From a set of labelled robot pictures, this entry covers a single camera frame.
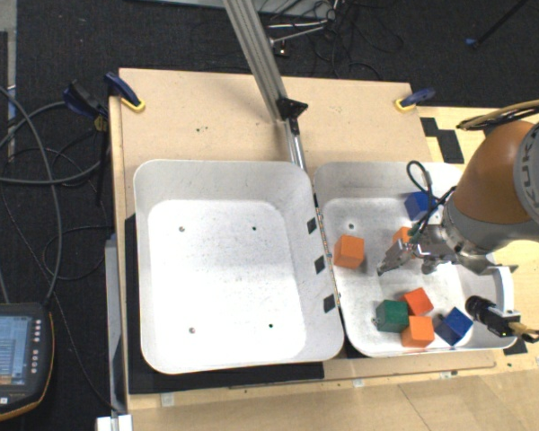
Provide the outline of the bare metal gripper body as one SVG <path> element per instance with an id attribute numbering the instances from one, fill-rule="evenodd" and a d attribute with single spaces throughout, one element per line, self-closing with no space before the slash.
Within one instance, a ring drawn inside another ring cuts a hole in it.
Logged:
<path id="1" fill-rule="evenodd" d="M 412 237 L 412 254 L 417 259 L 435 263 L 458 263 L 464 240 L 440 224 L 430 224 Z"/>

